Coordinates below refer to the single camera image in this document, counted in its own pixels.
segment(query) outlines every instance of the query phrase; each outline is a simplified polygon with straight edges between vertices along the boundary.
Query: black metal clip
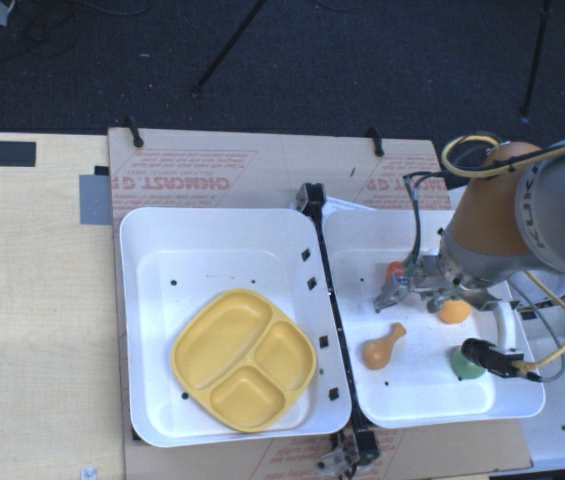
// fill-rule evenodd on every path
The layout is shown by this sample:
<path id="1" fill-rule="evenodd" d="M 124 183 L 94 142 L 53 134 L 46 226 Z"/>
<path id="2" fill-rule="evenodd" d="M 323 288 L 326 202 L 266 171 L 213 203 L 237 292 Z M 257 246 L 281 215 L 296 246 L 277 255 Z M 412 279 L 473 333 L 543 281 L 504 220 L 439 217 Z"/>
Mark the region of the black metal clip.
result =
<path id="1" fill-rule="evenodd" d="M 144 146 L 144 139 L 140 137 L 140 132 L 138 132 L 138 126 L 135 124 L 135 118 L 133 116 L 125 116 L 124 127 L 131 130 L 131 135 L 133 135 L 133 145 L 136 148 Z"/>
<path id="2" fill-rule="evenodd" d="M 373 146 L 375 147 L 375 156 L 382 158 L 384 156 L 384 150 L 382 149 L 382 138 L 380 137 L 380 132 L 377 128 L 371 126 L 364 135 L 368 139 L 373 139 Z"/>
<path id="3" fill-rule="evenodd" d="M 313 221 L 315 231 L 318 235 L 318 243 L 320 245 L 320 253 L 322 255 L 322 265 L 324 267 L 324 275 L 328 287 L 329 299 L 331 301 L 333 319 L 335 321 L 336 328 L 338 329 L 340 351 L 342 353 L 342 361 L 344 362 L 344 369 L 349 383 L 349 392 L 351 394 L 351 403 L 353 407 L 351 409 L 350 423 L 353 430 L 353 438 L 357 443 L 357 462 L 354 464 L 354 466 L 357 467 L 358 464 L 366 465 L 373 462 L 380 456 L 380 451 L 377 446 L 375 434 L 369 428 L 370 421 L 366 418 L 366 416 L 364 416 L 360 409 L 355 381 L 353 379 L 353 369 L 351 366 L 349 348 L 346 344 L 344 331 L 342 330 L 342 317 L 338 308 L 335 287 L 333 285 L 333 276 L 331 274 L 331 266 L 329 264 L 329 257 L 326 248 L 326 240 L 322 229 L 322 207 L 326 204 L 326 202 L 327 196 L 323 184 L 304 183 L 296 195 L 295 207 L 298 211 L 302 212 Z M 330 397 L 335 395 L 335 391 L 332 390 L 329 392 Z"/>

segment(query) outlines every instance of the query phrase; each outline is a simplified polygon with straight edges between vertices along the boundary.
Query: yellow cable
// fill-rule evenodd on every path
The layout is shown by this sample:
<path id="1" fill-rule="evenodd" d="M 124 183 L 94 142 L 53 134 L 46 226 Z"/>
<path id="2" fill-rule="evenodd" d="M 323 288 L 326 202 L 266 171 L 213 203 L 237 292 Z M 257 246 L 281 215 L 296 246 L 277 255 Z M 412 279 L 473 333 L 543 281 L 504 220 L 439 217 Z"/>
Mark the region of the yellow cable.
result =
<path id="1" fill-rule="evenodd" d="M 520 160 L 519 162 L 513 162 L 511 164 L 507 163 L 506 165 L 500 165 L 499 167 L 493 167 L 491 169 L 487 169 L 483 171 L 467 171 L 453 165 L 453 163 L 448 158 L 451 150 L 460 142 L 474 142 L 474 141 L 486 142 L 494 147 L 500 145 L 497 139 L 494 139 L 493 137 L 489 137 L 488 135 L 467 135 L 463 137 L 458 137 L 457 139 L 454 139 L 451 142 L 449 142 L 442 150 L 442 154 L 440 157 L 442 161 L 442 165 L 444 165 L 444 167 L 446 167 L 453 174 L 457 176 L 462 176 L 464 178 L 488 178 L 490 176 L 495 176 L 497 174 L 503 174 L 505 172 L 509 172 L 511 169 L 517 169 L 525 165 L 534 164 L 542 160 L 555 158 L 557 156 L 561 156 L 565 154 L 565 146 L 562 146 L 555 150 L 547 151 L 545 153 L 539 152 L 537 156 L 533 156 L 532 158 L 527 158 L 526 160 Z"/>
<path id="2" fill-rule="evenodd" d="M 546 293 L 549 298 L 553 301 L 554 304 L 557 304 L 565 311 L 565 303 L 561 299 L 555 296 L 555 294 L 549 290 L 537 277 L 535 277 L 531 272 L 525 272 L 525 274 L 533 281 L 544 293 Z M 547 363 L 550 363 L 554 359 L 560 357 L 565 352 L 565 342 L 557 348 L 553 353 L 546 356 L 544 359 L 540 359 L 539 361 L 528 362 L 528 361 L 514 361 L 513 366 L 518 368 L 520 372 L 526 373 L 531 370 L 535 370 L 540 366 L 544 366 Z"/>

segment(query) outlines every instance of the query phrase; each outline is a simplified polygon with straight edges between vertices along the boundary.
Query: red object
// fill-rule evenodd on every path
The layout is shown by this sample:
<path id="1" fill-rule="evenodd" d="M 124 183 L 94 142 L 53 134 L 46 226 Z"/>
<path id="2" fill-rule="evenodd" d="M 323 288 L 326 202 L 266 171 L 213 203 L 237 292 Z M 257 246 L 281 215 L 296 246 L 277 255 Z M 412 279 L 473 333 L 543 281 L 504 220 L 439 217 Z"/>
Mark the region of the red object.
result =
<path id="1" fill-rule="evenodd" d="M 397 274 L 398 276 L 404 275 L 404 265 L 402 265 L 401 261 L 392 261 L 389 263 L 389 267 L 386 269 L 386 280 L 391 279 L 393 274 Z"/>

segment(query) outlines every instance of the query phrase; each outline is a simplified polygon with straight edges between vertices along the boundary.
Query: orange ball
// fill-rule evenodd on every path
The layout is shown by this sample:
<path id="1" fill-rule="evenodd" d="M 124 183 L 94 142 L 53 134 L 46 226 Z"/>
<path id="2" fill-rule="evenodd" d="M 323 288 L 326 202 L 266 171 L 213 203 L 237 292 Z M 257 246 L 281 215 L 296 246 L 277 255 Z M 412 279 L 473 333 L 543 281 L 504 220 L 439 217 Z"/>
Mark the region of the orange ball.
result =
<path id="1" fill-rule="evenodd" d="M 447 324 L 464 322 L 471 314 L 471 305 L 463 300 L 447 300 L 437 312 L 440 319 Z"/>

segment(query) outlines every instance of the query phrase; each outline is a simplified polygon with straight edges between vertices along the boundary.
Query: dark carpet floor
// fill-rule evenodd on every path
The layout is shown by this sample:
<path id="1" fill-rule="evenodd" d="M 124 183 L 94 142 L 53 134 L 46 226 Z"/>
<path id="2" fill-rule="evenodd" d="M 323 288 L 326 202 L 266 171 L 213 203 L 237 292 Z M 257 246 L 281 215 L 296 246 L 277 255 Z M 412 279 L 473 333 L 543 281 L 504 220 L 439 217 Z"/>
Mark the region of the dark carpet floor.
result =
<path id="1" fill-rule="evenodd" d="M 257 1 L 19 0 L 0 131 L 565 138 L 565 0 L 267 0 L 192 98 Z"/>

